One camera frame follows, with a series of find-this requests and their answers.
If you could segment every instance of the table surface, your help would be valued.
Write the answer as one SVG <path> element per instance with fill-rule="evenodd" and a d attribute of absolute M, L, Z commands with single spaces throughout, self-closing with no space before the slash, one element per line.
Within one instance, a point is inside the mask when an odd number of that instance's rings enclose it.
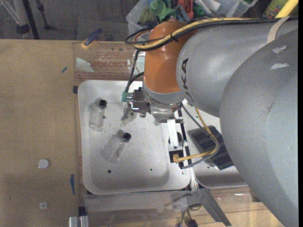
<path fill-rule="evenodd" d="M 95 70 L 97 79 L 115 73 L 118 79 L 127 79 L 131 46 L 97 42 L 93 50 L 105 63 Z M 75 41 L 0 40 L 0 226 L 67 226 L 83 204 L 79 109 L 73 86 L 88 78 L 74 80 L 75 53 L 83 53 Z M 44 158 L 50 165 L 39 169 L 38 161 Z M 233 226 L 281 226 L 261 202 L 251 201 L 249 188 L 212 193 Z M 47 209 L 41 210 L 40 202 L 47 202 Z M 145 223 L 129 219 L 115 226 L 175 226 L 178 215 Z M 199 226 L 224 226 L 204 209 L 191 215 Z M 98 224 L 97 213 L 89 218 L 91 226 Z"/>

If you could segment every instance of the vial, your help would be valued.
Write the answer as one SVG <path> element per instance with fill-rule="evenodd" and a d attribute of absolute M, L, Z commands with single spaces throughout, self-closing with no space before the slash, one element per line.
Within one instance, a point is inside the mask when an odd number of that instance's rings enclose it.
<path fill-rule="evenodd" d="M 116 134 L 113 135 L 104 146 L 102 156 L 111 163 L 119 162 L 131 137 L 129 133 L 125 133 L 123 137 L 119 137 Z"/>
<path fill-rule="evenodd" d="M 92 106 L 89 118 L 89 126 L 95 131 L 102 131 L 106 125 L 107 101 L 100 100 L 99 104 Z"/>

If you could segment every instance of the plastic storage bin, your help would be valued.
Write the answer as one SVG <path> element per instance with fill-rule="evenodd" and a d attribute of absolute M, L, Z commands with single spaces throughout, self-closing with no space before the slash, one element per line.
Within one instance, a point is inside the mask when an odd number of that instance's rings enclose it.
<path fill-rule="evenodd" d="M 258 0 L 253 0 L 251 4 L 243 0 L 214 0 L 221 5 L 216 15 L 220 17 L 241 17 L 250 7 L 253 7 Z M 143 8 L 148 6 L 148 0 L 140 0 L 138 4 L 127 15 L 128 33 L 131 35 L 142 29 L 143 26 L 137 24 L 142 14 Z"/>

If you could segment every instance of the black cable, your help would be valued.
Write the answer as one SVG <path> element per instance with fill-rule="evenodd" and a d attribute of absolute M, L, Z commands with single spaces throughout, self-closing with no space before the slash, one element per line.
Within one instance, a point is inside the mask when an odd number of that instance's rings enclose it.
<path fill-rule="evenodd" d="M 188 207 L 188 209 L 191 211 L 198 211 L 201 207 L 202 207 L 202 205 L 200 203 L 197 203 L 197 204 L 190 205 Z"/>
<path fill-rule="evenodd" d="M 29 25 L 30 25 L 30 27 L 32 29 L 32 33 L 33 33 L 34 39 L 38 40 L 38 39 L 40 39 L 40 37 L 39 37 L 39 33 L 38 33 L 38 30 L 37 30 L 37 27 L 36 27 L 36 24 L 35 24 L 35 20 L 34 20 L 34 16 L 33 16 L 33 13 L 32 13 L 32 9 L 30 8 L 28 0 L 22 0 L 22 1 L 23 1 L 23 5 L 24 5 L 24 8 L 25 8 L 25 11 L 27 13 L 27 18 L 28 18 L 28 21 L 29 21 Z"/>
<path fill-rule="evenodd" d="M 295 19 L 298 19 L 298 16 L 293 16 L 293 17 L 290 17 L 288 20 L 295 20 Z M 176 39 L 180 38 L 181 36 L 183 35 L 186 35 L 194 30 L 197 30 L 197 29 L 201 29 L 201 28 L 207 28 L 207 27 L 210 27 L 210 26 L 223 26 L 223 25 L 247 25 L 247 24 L 264 24 L 264 23 L 274 23 L 274 22 L 277 22 L 279 21 L 280 18 L 273 18 L 273 19 L 246 19 L 246 20 L 222 20 L 222 21 L 216 21 L 216 22 L 212 22 L 212 23 L 205 23 L 205 24 L 199 24 L 199 25 L 196 25 L 192 28 L 189 28 L 177 35 L 175 35 L 174 37 L 171 36 L 171 38 L 153 48 L 149 48 L 149 49 L 140 49 L 140 51 L 152 51 L 152 50 L 156 50 L 172 41 L 175 41 Z M 137 44 L 145 44 L 147 43 L 148 41 L 141 41 L 141 42 L 137 42 Z"/>
<path fill-rule="evenodd" d="M 161 40 L 165 37 L 161 37 L 161 38 L 157 38 L 157 39 L 152 39 L 152 40 L 145 40 L 145 41 L 128 41 L 130 38 L 134 37 L 135 35 L 141 33 L 141 32 L 144 32 L 144 31 L 148 31 L 148 30 L 151 30 L 153 28 L 149 27 L 149 28 L 142 28 L 140 30 L 138 30 L 137 32 L 133 33 L 132 35 L 128 36 L 126 39 L 125 39 L 125 43 L 126 44 L 145 44 L 145 43 L 148 43 L 148 42 L 154 42 L 154 41 L 157 41 L 157 40 Z"/>
<path fill-rule="evenodd" d="M 178 110 L 178 116 L 179 116 L 179 118 L 182 118 L 182 112 L 181 112 L 181 110 Z M 187 141 L 187 137 L 186 137 L 186 133 L 185 133 L 185 128 L 184 128 L 184 123 L 181 122 L 181 123 L 180 123 L 180 126 L 181 126 L 181 131 L 182 131 L 183 140 L 186 140 L 186 141 Z"/>
<path fill-rule="evenodd" d="M 138 59 L 139 52 L 140 52 L 139 50 L 136 50 L 135 53 L 134 53 L 134 61 L 133 61 L 132 68 L 131 68 L 131 74 L 129 76 L 127 86 L 125 87 L 125 90 L 124 90 L 125 92 L 128 92 L 129 86 L 131 85 L 131 80 L 132 80 L 132 77 L 133 77 L 133 74 L 134 74 L 134 68 L 135 68 L 135 65 L 136 65 L 136 61 Z"/>
<path fill-rule="evenodd" d="M 144 71 L 143 72 L 140 72 L 138 75 L 134 76 L 132 79 L 131 79 L 131 82 L 129 84 L 129 86 L 131 86 L 131 84 L 136 80 L 138 79 L 139 77 L 143 76 L 144 75 Z"/>
<path fill-rule="evenodd" d="M 192 220 L 191 215 L 190 215 L 190 212 L 189 212 L 189 209 L 187 209 L 186 212 L 187 212 L 187 215 L 189 216 L 190 220 Z"/>

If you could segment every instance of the cable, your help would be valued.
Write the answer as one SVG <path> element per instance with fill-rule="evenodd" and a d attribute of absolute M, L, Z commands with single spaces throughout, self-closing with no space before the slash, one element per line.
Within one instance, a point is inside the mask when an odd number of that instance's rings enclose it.
<path fill-rule="evenodd" d="M 181 218 L 177 221 L 176 227 L 181 227 L 181 225 L 183 223 L 183 220 L 184 220 L 184 217 L 185 217 L 185 211 L 182 210 L 181 211 Z"/>
<path fill-rule="evenodd" d="M 189 207 L 188 207 L 188 209 L 186 210 L 186 212 L 187 212 L 187 215 L 189 216 L 190 220 L 192 220 L 191 215 L 190 215 L 190 212 L 189 212 Z"/>
<path fill-rule="evenodd" d="M 181 107 L 184 109 L 184 111 L 186 112 L 186 114 L 192 119 L 192 121 L 195 122 L 195 124 L 196 124 L 200 129 L 205 130 L 205 129 L 197 122 L 197 120 L 195 120 L 195 118 L 189 113 L 189 111 L 187 111 L 187 109 L 184 107 L 183 104 L 182 104 Z"/>
<path fill-rule="evenodd" d="M 208 128 L 207 124 L 204 122 L 204 120 L 203 120 L 203 118 L 202 118 L 202 116 L 201 116 L 201 114 L 200 114 L 200 112 L 199 112 L 199 109 L 195 108 L 195 110 L 196 110 L 196 113 L 197 113 L 197 115 L 198 115 L 198 117 L 199 117 L 201 123 L 203 124 L 205 130 L 209 133 L 210 136 L 213 136 L 213 137 L 215 138 L 215 136 L 213 135 L 213 133 L 212 133 L 212 132 L 210 131 L 210 129 Z"/>
<path fill-rule="evenodd" d="M 131 86 L 131 84 L 136 80 L 138 79 L 139 77 L 143 76 L 144 75 L 144 71 L 143 72 L 140 72 L 138 75 L 134 76 L 132 79 L 131 79 L 131 82 L 129 84 L 129 86 Z"/>
<path fill-rule="evenodd" d="M 196 203 L 196 204 L 190 205 L 188 207 L 188 209 L 191 211 L 198 211 L 201 207 L 202 207 L 202 205 L 200 203 Z"/>
<path fill-rule="evenodd" d="M 137 41 L 137 39 L 144 35 L 144 34 L 147 34 L 151 31 L 151 28 L 143 28 L 143 29 L 140 29 L 138 30 L 137 32 L 133 33 L 132 35 L 128 36 L 126 39 L 125 39 L 125 43 L 126 44 L 145 44 L 145 43 L 150 43 L 150 42 L 154 42 L 154 41 L 158 41 L 160 39 L 163 39 L 165 37 L 161 37 L 161 38 L 157 38 L 157 39 L 152 39 L 152 40 L 145 40 L 145 41 Z"/>
<path fill-rule="evenodd" d="M 298 17 L 291 17 L 291 20 L 298 19 Z M 209 18 L 201 21 L 194 22 L 192 24 L 186 25 L 170 35 L 157 39 L 158 41 L 151 44 L 146 44 L 150 41 L 136 42 L 134 47 L 140 51 L 152 51 L 158 49 L 172 41 L 175 41 L 179 37 L 201 28 L 206 28 L 209 26 L 222 26 L 222 25 L 243 25 L 243 24 L 264 24 L 277 22 L 279 19 L 249 19 L 249 18 Z"/>
<path fill-rule="evenodd" d="M 136 50 L 135 53 L 134 53 L 134 59 L 133 59 L 132 68 L 131 68 L 131 74 L 129 76 L 127 86 L 125 87 L 125 90 L 124 90 L 126 93 L 128 93 L 129 86 L 131 85 L 132 77 L 133 77 L 133 74 L 134 74 L 134 68 L 135 68 L 135 65 L 136 65 L 136 62 L 137 62 L 137 59 L 138 59 L 139 52 L 140 52 L 139 50 Z"/>
<path fill-rule="evenodd" d="M 211 151 L 208 151 L 208 152 L 203 152 L 201 154 L 196 154 L 196 155 L 191 155 L 191 156 L 187 156 L 187 157 L 181 157 L 179 158 L 178 156 L 176 156 L 174 158 L 174 162 L 181 162 L 181 161 L 184 161 L 184 160 L 189 160 L 189 159 L 193 159 L 193 158 L 197 158 L 197 157 L 204 157 L 202 158 L 201 160 L 198 160 L 192 164 L 189 164 L 187 166 L 183 166 L 181 167 L 181 169 L 186 169 L 186 168 L 189 168 L 189 167 L 192 167 L 194 165 L 197 165 L 199 163 L 201 163 L 202 161 L 205 161 L 211 157 L 213 157 L 215 154 L 218 153 L 219 149 L 220 149 L 220 144 L 218 142 L 218 140 L 216 139 L 216 137 L 212 134 L 212 132 L 210 131 L 210 129 L 208 128 L 208 126 L 206 125 L 206 123 L 204 122 L 200 112 L 198 109 L 196 109 L 196 112 L 198 114 L 198 117 L 199 119 L 201 120 L 202 124 L 204 125 L 204 128 L 202 128 L 200 126 L 200 124 L 194 119 L 194 117 L 188 112 L 188 110 L 184 107 L 184 105 L 182 105 L 182 108 L 185 110 L 185 112 L 188 114 L 188 116 L 203 130 L 205 130 L 206 134 L 212 139 L 212 141 L 215 143 L 216 147 L 215 149 L 211 150 Z"/>
<path fill-rule="evenodd" d="M 182 118 L 182 112 L 181 112 L 181 110 L 178 110 L 178 116 L 179 116 L 179 118 Z M 184 145 L 185 145 L 185 153 L 186 153 L 187 156 L 189 156 L 190 152 L 189 152 L 189 147 L 188 147 L 188 144 L 187 144 L 187 137 L 186 137 L 183 121 L 180 122 L 180 127 L 181 127 L 181 132 L 182 132 L 182 136 L 183 136 Z"/>

